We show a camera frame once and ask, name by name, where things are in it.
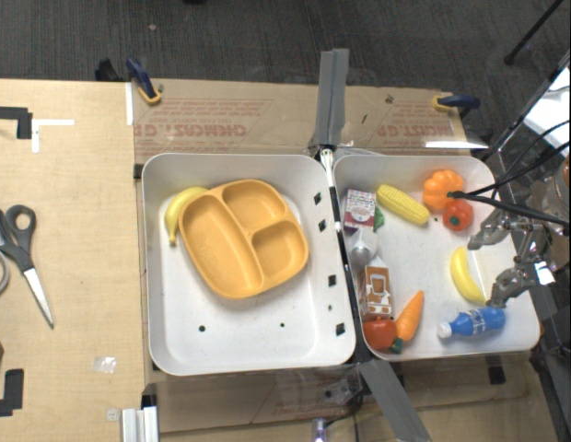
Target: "banana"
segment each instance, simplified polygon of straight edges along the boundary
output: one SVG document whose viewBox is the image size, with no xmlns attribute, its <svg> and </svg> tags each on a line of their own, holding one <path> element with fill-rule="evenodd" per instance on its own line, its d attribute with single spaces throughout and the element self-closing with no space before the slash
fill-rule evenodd
<svg viewBox="0 0 571 442">
<path fill-rule="evenodd" d="M 449 261 L 449 269 L 451 270 L 453 283 L 464 298 L 475 303 L 486 302 L 480 287 L 474 282 L 470 275 L 465 247 L 461 246 L 453 251 Z"/>
<path fill-rule="evenodd" d="M 190 187 L 178 193 L 175 198 L 171 200 L 165 212 L 165 226 L 169 232 L 169 244 L 174 246 L 177 243 L 177 228 L 179 226 L 181 208 L 192 198 L 207 191 L 208 189 L 204 187 Z"/>
</svg>

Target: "blue bottle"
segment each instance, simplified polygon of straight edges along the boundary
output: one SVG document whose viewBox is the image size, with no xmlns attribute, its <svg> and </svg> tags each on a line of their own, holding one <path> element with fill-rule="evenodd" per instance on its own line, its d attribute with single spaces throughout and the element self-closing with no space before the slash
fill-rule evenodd
<svg viewBox="0 0 571 442">
<path fill-rule="evenodd" d="M 505 311 L 500 308 L 478 308 L 462 312 L 452 322 L 441 322 L 437 335 L 447 339 L 453 334 L 474 335 L 500 329 L 505 325 Z"/>
</svg>

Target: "toy bell pepper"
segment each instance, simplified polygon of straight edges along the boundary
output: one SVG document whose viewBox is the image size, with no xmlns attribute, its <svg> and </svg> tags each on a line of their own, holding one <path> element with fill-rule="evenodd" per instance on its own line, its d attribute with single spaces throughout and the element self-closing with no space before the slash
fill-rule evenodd
<svg viewBox="0 0 571 442">
<path fill-rule="evenodd" d="M 382 318 L 364 322 L 363 333 L 367 343 L 378 351 L 383 351 L 390 347 L 398 336 L 396 322 Z"/>
<path fill-rule="evenodd" d="M 473 208 L 465 200 L 456 200 L 443 214 L 443 224 L 454 231 L 462 231 L 473 220 Z"/>
<path fill-rule="evenodd" d="M 455 202 L 449 192 L 463 190 L 463 178 L 453 170 L 438 170 L 425 182 L 423 203 L 435 210 L 444 210 Z"/>
</svg>

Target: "scissors handle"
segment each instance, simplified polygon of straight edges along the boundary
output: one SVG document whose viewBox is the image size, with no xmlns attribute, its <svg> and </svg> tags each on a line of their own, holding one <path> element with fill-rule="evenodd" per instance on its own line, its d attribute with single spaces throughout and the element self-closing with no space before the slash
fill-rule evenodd
<svg viewBox="0 0 571 442">
<path fill-rule="evenodd" d="M 29 244 L 31 243 L 31 233 L 36 226 L 36 215 L 28 207 L 19 204 L 9 208 L 7 212 L 9 213 L 11 210 L 13 210 L 10 215 L 12 219 L 9 221 L 6 214 L 0 209 L 0 235 L 3 238 L 3 244 L 0 244 L 0 251 L 16 261 L 19 270 L 25 272 L 34 268 L 34 263 L 29 256 Z M 29 225 L 25 229 L 17 227 L 15 223 L 20 214 L 29 215 Z M 28 248 L 27 250 L 23 249 L 23 247 L 19 247 L 18 243 L 14 241 L 12 233 L 17 241 L 19 241 L 20 237 L 23 237 L 24 246 Z"/>
<path fill-rule="evenodd" d="M 20 215 L 25 215 L 29 219 L 26 227 L 19 227 L 17 219 Z M 16 204 L 6 211 L 6 220 L 17 240 L 18 246 L 30 255 L 31 251 L 31 236 L 36 229 L 36 213 L 31 208 L 23 204 Z"/>
</svg>

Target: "small juice box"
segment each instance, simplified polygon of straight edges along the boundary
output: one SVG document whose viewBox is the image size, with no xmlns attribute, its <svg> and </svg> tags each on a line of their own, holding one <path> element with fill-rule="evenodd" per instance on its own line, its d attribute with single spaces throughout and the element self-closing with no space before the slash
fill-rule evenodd
<svg viewBox="0 0 571 442">
<path fill-rule="evenodd" d="M 368 265 L 359 272 L 357 301 L 362 320 L 391 318 L 390 274 L 387 267 Z"/>
<path fill-rule="evenodd" d="M 376 194 L 349 189 L 347 192 L 343 226 L 349 230 L 359 227 L 373 229 L 376 216 Z"/>
</svg>

